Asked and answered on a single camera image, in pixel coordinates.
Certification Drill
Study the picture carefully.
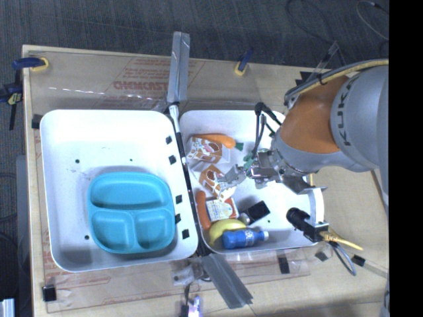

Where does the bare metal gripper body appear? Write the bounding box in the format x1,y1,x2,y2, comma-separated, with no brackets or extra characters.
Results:
245,148,286,190

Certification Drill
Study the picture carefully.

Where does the orange carrot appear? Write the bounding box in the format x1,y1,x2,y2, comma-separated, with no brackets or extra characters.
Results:
191,133,245,152

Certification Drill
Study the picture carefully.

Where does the small orange and white carton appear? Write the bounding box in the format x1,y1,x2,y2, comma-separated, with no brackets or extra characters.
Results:
205,197,240,223

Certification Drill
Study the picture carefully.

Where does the black box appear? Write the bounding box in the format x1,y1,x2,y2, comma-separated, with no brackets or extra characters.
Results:
238,200,272,226

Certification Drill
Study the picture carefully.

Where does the white plastic tray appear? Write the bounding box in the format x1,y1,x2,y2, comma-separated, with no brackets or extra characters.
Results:
39,108,200,273
178,109,327,255

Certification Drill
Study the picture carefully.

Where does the red sausage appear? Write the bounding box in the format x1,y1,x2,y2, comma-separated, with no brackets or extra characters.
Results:
195,190,213,232

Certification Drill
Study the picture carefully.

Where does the yellow banana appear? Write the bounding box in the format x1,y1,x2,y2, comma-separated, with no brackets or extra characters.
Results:
208,218,247,248

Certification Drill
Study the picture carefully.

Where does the blue bottle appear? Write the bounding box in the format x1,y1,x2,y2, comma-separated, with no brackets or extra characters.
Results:
221,228,270,251

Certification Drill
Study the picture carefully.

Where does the blue divided plate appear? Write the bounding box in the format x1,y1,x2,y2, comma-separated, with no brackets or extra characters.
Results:
86,171,177,255

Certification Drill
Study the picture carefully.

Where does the brown cardboard board red print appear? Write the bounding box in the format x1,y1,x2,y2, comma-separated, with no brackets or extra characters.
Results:
28,50,313,314

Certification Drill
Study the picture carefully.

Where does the black cylinder on white bracket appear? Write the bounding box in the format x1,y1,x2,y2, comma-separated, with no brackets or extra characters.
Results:
286,174,330,243

